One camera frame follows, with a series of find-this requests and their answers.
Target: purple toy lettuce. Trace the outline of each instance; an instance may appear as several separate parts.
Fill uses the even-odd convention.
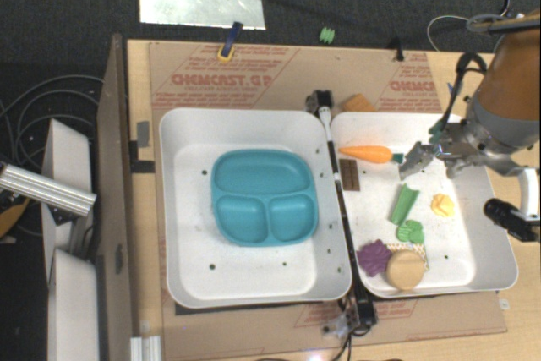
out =
[[[381,239],[367,243],[357,252],[358,264],[369,276],[385,272],[390,257],[391,251],[381,242]]]

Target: round tan toy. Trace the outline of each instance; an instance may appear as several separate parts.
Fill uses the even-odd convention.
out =
[[[387,279],[397,289],[413,289],[423,280],[423,275],[424,261],[411,250],[397,251],[387,263]]]

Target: blue clip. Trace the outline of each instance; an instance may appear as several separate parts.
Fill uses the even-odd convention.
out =
[[[233,26],[229,31],[229,35],[227,35],[226,43],[220,47],[220,50],[218,50],[218,60],[222,62],[229,62],[231,60],[231,58],[233,57],[233,52],[235,51],[233,43],[235,42],[235,40],[237,40],[238,35],[240,34],[240,31],[242,29],[242,23],[239,23],[238,21],[235,21],[233,23]]]

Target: black floor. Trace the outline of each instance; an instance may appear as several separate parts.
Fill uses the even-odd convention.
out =
[[[400,37],[405,49],[432,50],[426,36],[429,21],[453,14],[471,17],[499,13],[504,0],[263,0],[265,31],[244,31],[242,42],[317,45],[322,27],[336,31],[337,46],[383,48]],[[539,8],[539,0],[511,0],[512,13]],[[186,26],[142,25],[138,0],[0,0],[0,101],[9,107],[45,79],[66,74],[101,77],[111,34],[125,38],[222,41],[225,32]],[[463,22],[442,19],[434,23],[434,43],[446,51],[490,52],[497,38],[476,36]],[[100,86],[86,79],[51,83],[22,98],[8,111],[14,135],[25,106],[49,90],[76,90],[97,98]],[[21,120],[24,126],[45,114],[68,114],[94,119],[92,103],[80,96],[59,93],[31,104]],[[66,123],[89,135],[80,120]],[[35,124],[22,136],[29,154],[43,145],[46,122]],[[5,117],[0,118],[0,153],[12,154]],[[32,168],[19,155],[21,165]],[[32,159],[39,163],[41,154]],[[38,208],[33,207],[21,226],[41,230]],[[0,360],[46,358],[46,284],[43,281],[41,240],[15,228],[14,245],[0,244]]]

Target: white tray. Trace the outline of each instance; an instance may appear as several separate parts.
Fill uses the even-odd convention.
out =
[[[342,113],[332,122],[336,149],[355,145],[384,145],[393,153],[407,154],[416,141],[428,143],[428,129],[439,115],[414,113]],[[349,158],[337,152],[338,158]],[[498,290],[512,286],[518,276],[515,257],[505,230],[483,213],[494,197],[484,167],[469,167],[453,180],[442,161],[434,160],[424,172],[404,181],[397,164],[358,161],[361,191],[345,192],[345,202],[356,249],[376,239],[399,243],[390,217],[400,186],[420,190],[409,219],[423,224],[429,271],[412,291],[392,287],[385,274],[368,277],[359,269],[363,284],[382,298]],[[430,203],[435,194],[448,194],[455,203],[453,217],[435,215]]]
[[[167,284],[189,308],[338,299],[352,272],[320,121],[306,112],[179,108],[160,124]],[[289,150],[312,171],[319,224],[308,240],[243,247],[219,232],[210,174],[230,150]]]

